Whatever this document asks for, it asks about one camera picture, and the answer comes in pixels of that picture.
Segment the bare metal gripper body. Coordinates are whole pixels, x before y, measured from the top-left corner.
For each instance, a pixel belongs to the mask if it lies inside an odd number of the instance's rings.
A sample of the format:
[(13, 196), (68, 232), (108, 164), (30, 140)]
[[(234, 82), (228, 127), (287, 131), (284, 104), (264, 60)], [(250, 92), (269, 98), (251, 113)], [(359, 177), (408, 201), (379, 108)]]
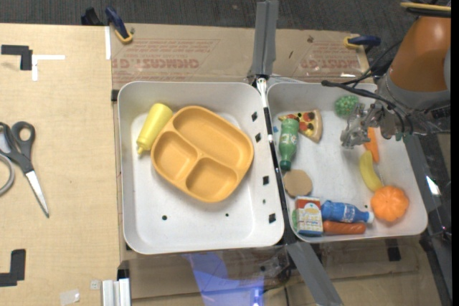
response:
[(394, 113), (381, 102), (373, 102), (368, 108), (358, 103), (349, 116), (349, 136), (351, 139), (368, 139), (370, 128), (379, 128), (385, 139), (394, 136)]

